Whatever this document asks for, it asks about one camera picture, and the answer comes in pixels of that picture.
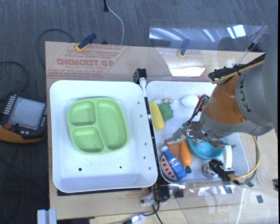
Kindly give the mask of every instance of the orange carrot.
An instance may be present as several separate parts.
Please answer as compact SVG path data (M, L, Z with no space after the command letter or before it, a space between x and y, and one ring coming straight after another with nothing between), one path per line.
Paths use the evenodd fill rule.
M172 143L168 144L167 140L165 140L164 145L168 147L168 150L171 154L173 154L177 159L181 160L181 144L180 143Z
M186 166L187 173L191 172L190 165L192 164L192 155L186 140L181 142L181 162Z

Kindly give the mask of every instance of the gray carpet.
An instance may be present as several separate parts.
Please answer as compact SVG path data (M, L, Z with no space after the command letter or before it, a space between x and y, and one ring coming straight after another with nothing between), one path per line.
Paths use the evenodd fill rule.
M278 35L278 0L107 0L107 4L124 23L122 45L160 46L161 36L159 41L149 39L151 27L189 31L194 27L242 24L245 28L267 26L257 47L266 52ZM10 91L20 90L45 97L41 62L45 58L44 41L71 41L56 30L39 37L53 28L66 31L76 42L95 33L93 43L119 45L123 35L120 20L104 11L103 0L0 0L0 62L17 62L27 70L25 74L21 66L9 62L0 65L0 100ZM234 40L231 45L225 41L220 46L192 42L191 48L244 51L249 42ZM37 210L49 208L45 191L48 192L47 140L25 146L0 141L0 224L36 223Z

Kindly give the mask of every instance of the yellow cable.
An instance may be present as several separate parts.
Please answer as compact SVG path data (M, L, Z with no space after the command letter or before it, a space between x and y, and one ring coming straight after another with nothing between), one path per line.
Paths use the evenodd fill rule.
M247 177L247 176L253 174L253 172L258 168L259 163L260 163L260 151L259 151L258 143L257 143L256 138L254 136L253 136L253 140L254 140L254 143L255 143L255 146L256 146L256 149L257 149L256 152L258 152L257 163L255 164L254 168L250 172L248 172L244 175L240 175L240 176L236 176L234 174L228 175L230 177L230 180L234 181L234 180L238 180L238 179L243 178L243 177Z
M251 68L254 68L254 67L258 66L258 65L261 65L263 62L264 62L264 61L260 61L260 62L257 62L257 63L255 63L255 64L253 64L253 65L246 66L246 67L243 68L243 69L240 69L240 70L238 70L238 71L235 71L235 72L233 72L233 73L231 73L231 74L229 74L229 75L227 75L227 76L224 76L224 77L222 77L222 78L220 78L220 79L218 79L218 80L212 81L211 83L212 83L212 84L217 84L217 83L219 83L220 81L223 81L223 80L226 80L226 79L228 79L228 78L230 78L230 77L233 77L233 76L235 76L235 75L238 74L238 73L242 73L242 72L244 72L244 71L246 71L246 70L248 70L248 69L251 69Z

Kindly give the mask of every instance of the green divided plate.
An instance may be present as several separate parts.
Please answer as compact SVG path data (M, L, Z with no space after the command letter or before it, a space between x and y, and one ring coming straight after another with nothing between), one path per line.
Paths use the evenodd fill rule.
M111 98L76 101L68 109L70 137L84 154L105 154L123 148L128 129L120 105Z

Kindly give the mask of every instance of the black cable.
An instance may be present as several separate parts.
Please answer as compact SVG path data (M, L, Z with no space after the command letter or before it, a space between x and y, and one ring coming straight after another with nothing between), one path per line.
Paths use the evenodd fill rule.
M8 169L8 171L11 173L11 175L13 176L14 182L17 184L17 186L20 187L20 184L18 183L17 176L15 175L14 172L17 172L17 173L19 173L19 174L25 176L26 178L28 178L29 180L31 180L33 183L35 183L38 187L40 187L40 188L44 191L44 193L46 193L46 198L44 198L43 196L42 196L42 198L45 199L46 202L47 202L46 204L48 204L48 201L49 201L48 197L49 197L49 195L48 195L47 192L41 187L40 184L38 184L36 181L34 181L32 178L30 178L30 177L27 176L26 174L22 173L21 171L15 169L15 168L13 168L13 167L11 167L11 166L10 166L6 161L4 161L2 158L0 158L0 163L3 164L3 165ZM16 212L17 212L17 210L18 210L18 208L19 208L19 206L20 206L20 201L21 201L21 196L20 196L20 197L19 197L19 200L18 200L18 202L17 202L17 205L16 205L15 209L13 210L12 214L11 214L8 218L6 218L6 215L4 215L4 213L3 213L3 206L2 206L2 205L3 205L3 194L4 194L4 192L6 192L6 191L11 191L11 190L5 190L5 183L6 183L6 179L5 179L5 181L4 181L4 185L2 185L2 189L0 190L0 200L1 200L1 212L0 212L0 215L1 215L1 219L2 219L2 221L1 221L0 223L2 223L2 224L8 223L8 222L14 217L14 215L16 214ZM22 190L22 189L16 189L16 190L17 190L18 192L21 192L21 191L22 191L22 192L26 192L26 193L33 193L33 194L35 194L35 195L40 196L39 194L36 194L36 193L33 192L33 191Z
M198 103L196 104L196 107L195 107L195 109L194 109L194 111L193 111L193 114L192 114L191 118L190 118L188 121L185 122L185 124L186 124L187 126L189 126L189 125L191 124L191 121L193 120L193 118L194 118L200 111L203 110L203 105L204 105L205 101L208 101L209 99L210 99L210 97L207 96L207 95L202 95L202 96L200 97L200 99L198 100Z
M39 45L39 42L40 42L40 38L41 38L45 33L50 32L50 31L59 31L59 32L65 33L67 36L70 37L70 39L72 40L72 42L75 42L74 38L72 38L70 34L68 34L67 32L65 32L65 31L63 31L63 30L61 30L61 29L58 29L58 28L52 28L52 29L48 29L48 30L45 30L44 32L42 32L42 33L38 36L38 38L36 39L36 42L35 42L35 50L36 50L37 57L38 57L38 59L40 60L40 62L41 62L41 64L43 65L43 67L46 67L46 65L45 65L45 62L42 61L41 56L40 56L40 54L39 54L38 45Z
M145 214L144 216L145 216L145 217L148 217L148 216L151 216L151 215L156 214L156 213L158 212L159 208L160 208L160 202L158 202L158 207L157 207L157 209L154 208L154 204L153 204L153 209L154 209L154 211L153 211L152 213L150 213L150 214Z
M159 215L158 215L158 212L156 211L156 209L154 208L154 206L153 206L153 209L154 209L154 212L155 212L155 214L156 214L158 220L160 221L161 224L163 224L163 222L161 221L161 219L160 219L160 217L159 217Z
M4 61L4 62L0 62L0 65L2 65L2 64L4 64L4 63L12 63L12 64L14 64L14 65L17 65L17 66L21 67L21 68L24 70L24 73L25 73L25 76L26 76L26 82L25 82L25 84L23 85L23 87L19 90L19 92L22 92L22 91L26 88L26 86L28 85L28 82L29 82L28 71L26 70L26 68L25 68L23 65L21 65L21 64L18 63L18 62L14 62L14 61Z
M228 81L230 81L233 77L230 77L228 78L227 80L225 80L224 82L222 83L217 83L217 85L223 85L223 84L226 84Z
M261 62L265 59L265 57L266 57L266 53L256 57L254 60L250 61L247 64L235 64L234 67L232 67L232 68L223 67L221 69L214 70L213 72L208 74L208 78L211 79L212 81L215 81L216 79L221 79L222 77L227 76L234 72L238 72L239 70L241 70L245 67L248 67L248 66L254 65L258 62Z
M17 180L15 174L11 171L10 166L9 166L4 160L2 160L1 158L0 158L0 163L3 164L3 165L8 169L8 171L12 174L12 176L13 176L13 178L14 178L15 184L16 184L17 186L19 186L20 184L18 183L18 180ZM7 180L7 176L6 176L6 178L5 178L5 180L4 180L4 183L3 183L2 187L1 187L1 190L0 190L0 211L1 211L1 212L0 212L0 217L1 217L1 219L2 219L2 221L1 221L0 223L3 223L3 224L8 223L8 222L13 218L13 216L15 215L15 213L17 212L17 210L18 210L18 208L19 208L19 206L20 206L20 199L21 199L21 197L18 199L18 202L17 202L17 204L16 204L16 207L15 207L14 211L13 211L12 214L11 214L8 218L6 218L6 220L5 220L6 215L4 215L4 212L3 212L3 194L4 194L4 191L5 191L6 180Z

